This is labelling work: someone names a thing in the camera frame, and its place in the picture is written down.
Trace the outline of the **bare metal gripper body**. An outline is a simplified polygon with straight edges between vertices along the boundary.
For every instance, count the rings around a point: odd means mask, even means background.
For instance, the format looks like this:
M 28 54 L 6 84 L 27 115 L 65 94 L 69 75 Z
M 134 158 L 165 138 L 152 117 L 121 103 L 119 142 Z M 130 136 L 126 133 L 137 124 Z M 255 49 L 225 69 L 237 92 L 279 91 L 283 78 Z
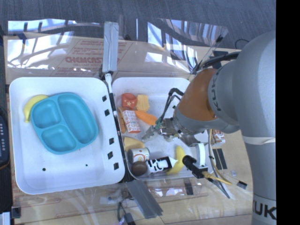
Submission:
M 173 118 L 163 119 L 160 128 L 158 129 L 158 134 L 162 135 L 164 138 L 178 137 L 178 130 L 175 129 L 173 121 Z

